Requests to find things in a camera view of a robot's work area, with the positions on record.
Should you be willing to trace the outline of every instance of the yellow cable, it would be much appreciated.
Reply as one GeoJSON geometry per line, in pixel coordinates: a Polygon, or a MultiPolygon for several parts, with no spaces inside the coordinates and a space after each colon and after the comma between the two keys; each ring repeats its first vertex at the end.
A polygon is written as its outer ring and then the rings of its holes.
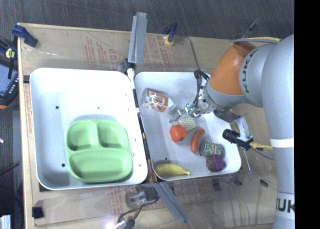
{"type": "Polygon", "coordinates": [[[276,42],[280,42],[281,39],[280,38],[275,38],[275,37],[250,37],[250,38],[246,38],[246,39],[249,39],[249,40],[266,40],[266,41],[276,41],[276,42]]]}
{"type": "Polygon", "coordinates": [[[263,148],[263,149],[266,149],[266,150],[272,150],[272,146],[270,146],[270,145],[263,145],[263,144],[259,144],[259,143],[256,143],[256,142],[250,142],[249,145],[254,149],[263,148]]]}

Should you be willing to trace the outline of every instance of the sink basin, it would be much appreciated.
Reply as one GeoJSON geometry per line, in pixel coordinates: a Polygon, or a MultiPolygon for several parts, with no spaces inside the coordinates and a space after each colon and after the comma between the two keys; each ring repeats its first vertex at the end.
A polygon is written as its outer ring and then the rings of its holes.
{"type": "Polygon", "coordinates": [[[205,131],[201,141],[209,141],[223,146],[225,167],[217,172],[212,172],[207,168],[204,155],[198,151],[196,153],[191,151],[190,145],[197,129],[188,132],[182,141],[174,143],[169,134],[171,128],[169,120],[172,114],[142,106],[144,93],[148,89],[157,93],[165,93],[178,108],[186,106],[194,100],[195,93],[197,93],[197,83],[193,72],[140,72],[135,77],[134,85],[153,167],[173,163],[191,172],[190,175],[181,174],[171,177],[161,177],[157,174],[159,178],[164,181],[199,179],[233,174],[240,170],[241,157],[237,145],[231,144],[223,138],[224,130],[230,129],[231,126],[216,117],[213,112],[203,114],[194,121],[197,123],[198,129],[202,128],[205,131]]]}
{"type": "Polygon", "coordinates": [[[135,185],[148,173],[129,78],[39,68],[30,76],[36,173],[47,189],[135,185]]]}

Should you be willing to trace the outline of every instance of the food package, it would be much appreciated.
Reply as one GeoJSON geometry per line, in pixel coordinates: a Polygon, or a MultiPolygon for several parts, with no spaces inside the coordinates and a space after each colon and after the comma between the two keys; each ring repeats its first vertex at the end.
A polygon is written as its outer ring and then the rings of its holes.
{"type": "Polygon", "coordinates": [[[147,89],[142,95],[142,106],[163,113],[175,106],[166,95],[147,89]]]}

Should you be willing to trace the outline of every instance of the soda can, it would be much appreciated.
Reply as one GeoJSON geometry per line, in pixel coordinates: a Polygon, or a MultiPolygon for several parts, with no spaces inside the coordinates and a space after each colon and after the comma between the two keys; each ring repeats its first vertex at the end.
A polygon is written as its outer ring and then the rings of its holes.
{"type": "Polygon", "coordinates": [[[199,152],[204,156],[220,156],[222,151],[223,147],[221,144],[210,141],[204,141],[199,146],[199,152]]]}

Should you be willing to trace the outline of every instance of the banana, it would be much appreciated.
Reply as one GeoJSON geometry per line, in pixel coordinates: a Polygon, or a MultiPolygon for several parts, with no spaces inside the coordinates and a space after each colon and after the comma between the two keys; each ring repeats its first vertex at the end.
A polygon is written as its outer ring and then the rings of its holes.
{"type": "Polygon", "coordinates": [[[174,163],[159,164],[156,166],[155,172],[162,178],[170,178],[178,175],[189,176],[191,174],[190,171],[187,171],[180,165],[174,163]]]}

